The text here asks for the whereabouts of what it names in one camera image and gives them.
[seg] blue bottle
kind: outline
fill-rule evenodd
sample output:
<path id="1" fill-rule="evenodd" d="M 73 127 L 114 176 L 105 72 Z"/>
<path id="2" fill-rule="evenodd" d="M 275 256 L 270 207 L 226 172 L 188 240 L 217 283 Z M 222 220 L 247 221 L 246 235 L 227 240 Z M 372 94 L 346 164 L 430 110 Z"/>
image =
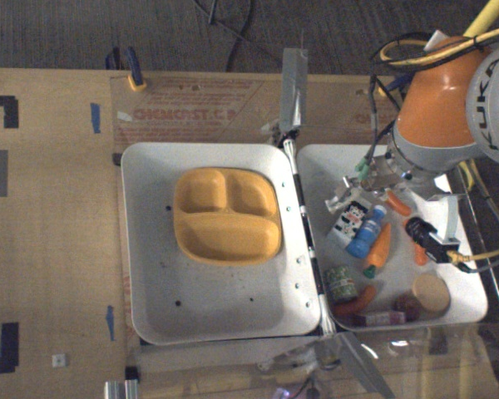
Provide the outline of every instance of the blue bottle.
<path id="1" fill-rule="evenodd" d="M 381 232 L 381 223 L 385 215 L 386 209 L 382 205 L 373 207 L 372 216 L 364 221 L 355 238 L 346 247 L 346 251 L 354 257 L 364 259 Z"/>

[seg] metal plate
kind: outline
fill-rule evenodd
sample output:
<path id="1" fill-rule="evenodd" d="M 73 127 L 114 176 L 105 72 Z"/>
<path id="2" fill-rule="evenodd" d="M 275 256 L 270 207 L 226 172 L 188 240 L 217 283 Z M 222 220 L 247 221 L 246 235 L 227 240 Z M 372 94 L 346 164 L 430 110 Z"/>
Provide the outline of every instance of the metal plate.
<path id="1" fill-rule="evenodd" d="M 338 218 L 338 214 L 330 214 L 324 201 L 333 197 L 335 188 L 342 183 L 345 175 L 355 176 L 354 167 L 366 154 L 367 149 L 368 147 L 364 145 L 309 145 L 298 153 L 298 170 L 303 182 L 305 201 L 321 270 L 325 271 L 339 264 L 347 264 L 352 269 L 353 280 L 359 290 L 362 290 L 368 283 L 373 283 L 378 290 L 378 295 L 366 309 L 367 311 L 391 309 L 395 298 L 408 292 L 414 278 L 420 273 L 436 273 L 445 280 L 451 294 L 451 305 L 443 315 L 426 316 L 416 322 L 407 323 L 405 326 L 377 329 L 474 323 L 483 319 L 486 316 L 488 304 L 480 275 L 463 273 L 451 264 L 429 262 L 425 266 L 417 266 L 413 261 L 413 243 L 405 230 L 401 228 L 404 218 L 395 212 L 388 212 L 387 215 L 387 221 L 393 224 L 390 256 L 374 280 L 369 280 L 362 275 L 363 261 L 361 259 L 350 256 L 327 239 L 327 234 Z M 384 147 L 379 147 L 378 155 L 384 151 Z M 449 190 L 445 176 L 437 179 L 437 186 L 443 190 Z M 443 217 L 443 209 L 439 203 L 426 203 L 416 195 L 411 195 L 411 201 L 408 204 L 415 206 L 417 212 L 434 226 L 437 226 Z M 460 251 L 469 254 L 469 243 L 460 219 L 457 222 L 456 236 L 462 241 Z M 338 323 L 343 328 L 353 331 L 370 329 L 357 328 L 344 321 L 338 321 Z"/>
<path id="2" fill-rule="evenodd" d="M 180 251 L 171 211 L 175 183 L 198 167 L 253 170 L 272 183 L 283 228 L 274 258 L 224 268 Z M 121 168 L 139 336 L 166 345 L 303 335 L 317 327 L 318 294 L 283 152 L 270 145 L 140 143 L 127 148 Z"/>

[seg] yellow tube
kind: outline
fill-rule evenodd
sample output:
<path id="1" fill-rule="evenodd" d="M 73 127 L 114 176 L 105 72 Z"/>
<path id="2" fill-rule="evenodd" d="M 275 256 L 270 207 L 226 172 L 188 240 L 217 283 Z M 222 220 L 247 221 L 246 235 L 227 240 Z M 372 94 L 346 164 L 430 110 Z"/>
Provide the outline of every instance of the yellow tube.
<path id="1" fill-rule="evenodd" d="M 465 37 L 475 37 L 484 33 L 499 16 L 499 0 L 490 0 L 464 32 Z"/>

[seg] green can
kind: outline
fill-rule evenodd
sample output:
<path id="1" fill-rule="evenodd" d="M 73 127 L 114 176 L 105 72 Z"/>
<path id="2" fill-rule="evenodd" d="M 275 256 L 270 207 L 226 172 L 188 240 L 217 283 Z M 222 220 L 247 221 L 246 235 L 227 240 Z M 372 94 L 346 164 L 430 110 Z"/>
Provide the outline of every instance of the green can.
<path id="1" fill-rule="evenodd" d="M 324 277 L 333 303 L 348 302 L 358 297 L 349 266 L 342 264 L 336 268 L 327 269 Z"/>

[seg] tin can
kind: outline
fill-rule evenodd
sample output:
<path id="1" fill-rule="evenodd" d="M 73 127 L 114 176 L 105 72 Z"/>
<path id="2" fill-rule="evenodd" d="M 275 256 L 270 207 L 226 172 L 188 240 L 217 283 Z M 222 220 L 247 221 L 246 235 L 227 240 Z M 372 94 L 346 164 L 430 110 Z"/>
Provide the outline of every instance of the tin can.
<path id="1" fill-rule="evenodd" d="M 325 283 L 333 303 L 343 303 L 358 297 L 355 282 L 351 278 L 349 266 L 343 264 L 324 272 Z"/>

